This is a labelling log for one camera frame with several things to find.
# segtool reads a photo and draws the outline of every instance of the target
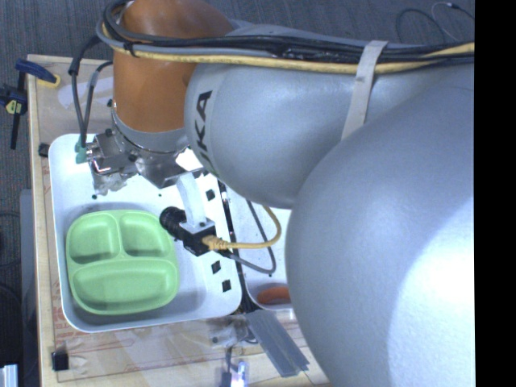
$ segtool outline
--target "yellow cable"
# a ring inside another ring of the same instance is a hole
[[[268,206],[264,206],[264,209],[267,211],[268,215],[273,220],[274,225],[276,225],[276,235],[274,236],[274,238],[270,239],[269,241],[259,242],[259,243],[228,242],[228,241],[225,241],[224,239],[220,239],[214,235],[208,235],[202,239],[202,243],[204,243],[211,251],[221,251],[221,250],[232,249],[232,248],[260,249],[260,248],[272,247],[281,237],[281,224],[277,220],[276,215],[271,211],[271,209]]]
[[[102,30],[107,37],[110,37],[106,26],[102,25]],[[132,56],[129,50],[124,48],[117,48],[111,46],[116,52]],[[429,53],[427,56],[450,55],[461,53],[472,53],[475,51],[474,43],[462,44],[454,48],[447,48],[437,52]],[[273,69],[290,69],[301,70],[305,72],[318,73],[339,73],[339,74],[356,74],[357,64],[342,64],[342,63],[318,63],[304,60],[290,60],[290,59],[273,59],[270,57],[255,57],[255,56],[241,56],[241,55],[174,55],[170,53],[155,53],[135,50],[134,54],[144,59],[172,61],[180,63],[216,63],[226,65],[248,65]],[[393,62],[377,64],[375,67],[376,74],[396,73],[405,70],[417,69],[422,66],[439,63],[440,60],[421,60],[414,62]]]

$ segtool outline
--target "blue clamp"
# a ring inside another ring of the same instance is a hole
[[[57,82],[57,76],[50,73],[43,66],[29,60],[17,59],[15,67],[19,72],[31,74],[32,76],[36,76],[42,81],[47,81],[49,83]]]
[[[4,84],[0,89],[0,105],[11,114],[24,114],[27,111],[27,94],[23,90]],[[15,105],[15,113],[12,111],[13,105]]]

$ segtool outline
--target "clamp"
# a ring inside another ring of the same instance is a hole
[[[6,108],[6,112],[14,116],[13,127],[10,135],[10,148],[16,149],[18,140],[19,119],[27,112],[27,91],[25,90],[25,76],[31,74],[38,77],[42,84],[57,87],[60,78],[50,73],[43,66],[23,59],[17,59],[16,70],[19,71],[18,85],[16,87],[4,84],[0,89],[0,105]]]

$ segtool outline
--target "cable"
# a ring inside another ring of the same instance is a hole
[[[446,36],[444,35],[443,29],[441,26],[433,19],[431,16],[429,16],[427,13],[425,13],[422,10],[419,9],[404,9],[402,10],[397,16],[396,16],[396,33],[397,37],[399,38],[400,42],[403,41],[402,35],[400,34],[400,28],[402,25],[402,17],[403,15],[406,15],[407,13],[418,13],[424,17],[426,17],[428,20],[430,20],[435,26],[437,26],[439,33],[441,34],[441,37],[443,38],[443,42],[446,42]]]
[[[227,372],[231,372],[231,370],[238,370],[238,366],[231,363],[231,356],[233,354],[233,347],[229,347],[226,350],[226,364],[227,364]]]
[[[252,217],[254,218],[256,225],[258,226],[258,230],[261,233],[262,239],[264,241],[267,241],[267,235],[265,234],[264,228],[261,224],[260,219],[258,218],[258,215],[256,214],[256,211],[255,211],[254,206],[252,205],[252,202],[249,201],[248,199],[246,200],[246,202],[248,204],[249,210],[251,211]],[[237,254],[235,254],[233,252],[225,251],[225,252],[220,252],[219,254],[222,256],[225,256],[227,258],[230,258],[231,260],[238,262],[242,265],[245,265],[246,267],[248,267],[250,269],[254,269],[258,273],[271,275],[276,272],[276,268],[277,268],[276,257],[274,256],[273,249],[270,246],[267,246],[267,251],[271,258],[271,264],[273,265],[270,269],[262,268],[256,264],[253,264],[247,260],[244,260],[243,258],[240,258]]]
[[[12,216],[15,218],[19,218],[19,213],[16,211],[13,211],[13,210],[2,210],[2,211],[0,211],[0,217],[3,217],[3,216]],[[9,268],[9,267],[19,264],[20,262],[21,262],[21,259],[7,262],[5,264],[0,264],[0,268]]]
[[[337,43],[288,35],[171,39],[166,36],[134,33],[124,29],[119,24],[119,17],[117,18],[130,1],[132,0],[119,0],[108,5],[103,12],[102,21],[97,25],[98,37],[116,52],[126,55],[173,62],[355,74],[364,49],[364,44]],[[395,73],[434,63],[473,61],[473,53],[474,44],[407,47],[390,44],[382,52],[375,72]]]
[[[258,273],[270,275],[276,271],[276,259],[274,258],[273,251],[270,249],[270,247],[268,248],[268,250],[269,250],[269,254],[271,255],[271,260],[274,260],[273,267],[270,269],[261,268],[258,265],[252,264],[249,261],[246,261],[246,260],[240,258],[239,256],[233,254],[232,252],[229,252],[226,256],[233,261],[236,261],[242,265],[245,265],[246,267],[249,267],[250,269],[254,269]]]
[[[435,2],[434,4],[432,4],[432,7],[431,7],[431,14],[432,14],[432,18],[433,20],[439,24],[439,22],[437,21],[437,18],[435,17],[435,8],[439,5],[443,5],[443,6],[446,6],[446,7],[449,7],[451,9],[454,9],[454,10],[458,10],[458,11],[462,11],[463,13],[465,13],[473,22],[475,21],[475,17],[469,13],[468,11],[466,11],[465,9],[463,9],[462,7],[456,5],[455,3],[452,3],[452,2]],[[449,35],[452,39],[454,39],[455,41],[459,41],[459,39],[457,37],[455,37],[452,33],[450,33],[448,30],[446,30],[444,27],[440,26],[439,27],[441,28],[441,30],[446,33],[447,35]]]
[[[229,200],[227,197],[224,197],[224,194],[227,194],[227,187],[220,180],[217,180],[218,189],[221,193],[221,198],[223,201],[223,209],[224,215],[226,217],[227,230],[229,231],[229,236],[232,241],[236,241],[235,228],[233,227],[233,219],[231,217],[231,209],[229,207]],[[236,271],[239,276],[240,288],[242,289],[242,298],[240,300],[239,309],[243,313],[251,313],[252,311],[259,310],[260,307],[251,299],[249,292],[246,290],[247,284],[243,275],[242,264],[236,263]]]
[[[85,128],[86,134],[88,133],[89,115],[91,113],[91,104],[94,99],[94,91],[95,91],[95,86],[97,85],[98,75],[104,68],[106,68],[107,66],[111,66],[112,64],[113,64],[112,60],[109,60],[107,62],[100,64],[95,69],[95,71],[91,74],[91,77],[89,78],[88,98],[86,100],[86,111],[84,114],[84,128]]]
[[[72,78],[72,94],[73,94],[73,105],[75,106],[75,113],[77,115],[77,122],[79,123],[79,130],[81,132],[81,147],[86,146],[86,133],[87,125],[85,125],[85,119],[82,117],[81,103],[79,101],[79,93],[77,90],[77,75],[79,74],[79,68],[81,67],[81,61],[87,50],[91,49],[96,44],[101,42],[97,35],[91,36],[86,43],[81,47],[81,50],[70,63],[68,74]]]
[[[281,224],[277,220],[276,215],[271,211],[271,209],[268,206],[264,206],[264,209],[268,213],[268,216],[271,217],[271,219],[274,222],[274,225],[276,226],[276,235],[274,235],[274,238],[260,243],[233,243],[220,239],[219,237],[214,235],[208,235],[202,238],[202,243],[204,243],[211,251],[220,251],[232,248],[261,249],[266,247],[272,247],[281,237]]]

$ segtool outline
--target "orange object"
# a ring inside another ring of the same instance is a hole
[[[289,288],[286,286],[267,288],[258,293],[260,304],[286,304],[290,302]]]
[[[128,31],[191,39],[226,35],[233,27],[201,0],[135,0],[122,16]],[[114,104],[118,117],[137,131],[184,126],[185,92],[195,64],[114,53]]]

